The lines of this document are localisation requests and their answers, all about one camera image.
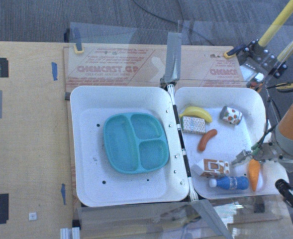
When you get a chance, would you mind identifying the yellow banana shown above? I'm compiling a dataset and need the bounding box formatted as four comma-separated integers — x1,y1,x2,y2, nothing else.
179,106,213,123

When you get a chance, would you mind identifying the blue bottle with white cap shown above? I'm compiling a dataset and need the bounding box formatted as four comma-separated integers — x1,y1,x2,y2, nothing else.
208,175,250,191

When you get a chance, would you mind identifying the orange sausage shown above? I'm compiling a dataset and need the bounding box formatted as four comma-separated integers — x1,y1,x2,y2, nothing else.
197,128,218,152

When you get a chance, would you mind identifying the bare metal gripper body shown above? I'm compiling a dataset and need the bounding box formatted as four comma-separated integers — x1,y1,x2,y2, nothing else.
251,141,284,162

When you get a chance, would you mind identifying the orange carrot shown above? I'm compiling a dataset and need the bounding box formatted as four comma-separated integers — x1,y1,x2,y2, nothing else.
247,158,262,192

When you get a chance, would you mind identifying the black cylinder on white bracket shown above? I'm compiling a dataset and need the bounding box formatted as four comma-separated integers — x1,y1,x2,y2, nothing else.
275,170,293,209

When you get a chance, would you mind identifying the white plastic tray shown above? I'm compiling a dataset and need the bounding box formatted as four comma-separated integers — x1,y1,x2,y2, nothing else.
174,87,290,200
69,85,190,208

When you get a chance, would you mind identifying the white and orange milk carton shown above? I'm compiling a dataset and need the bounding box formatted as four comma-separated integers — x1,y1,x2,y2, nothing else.
191,158,230,178

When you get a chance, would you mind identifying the white can with red fruit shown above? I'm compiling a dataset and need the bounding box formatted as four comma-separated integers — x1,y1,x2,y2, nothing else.
219,106,244,126

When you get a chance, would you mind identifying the brown cardboard board, red print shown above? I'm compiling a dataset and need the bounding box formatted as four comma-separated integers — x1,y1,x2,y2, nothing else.
63,42,290,235

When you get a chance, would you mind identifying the turquoise divided plate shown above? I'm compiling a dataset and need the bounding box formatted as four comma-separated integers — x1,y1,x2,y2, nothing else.
102,112,170,175

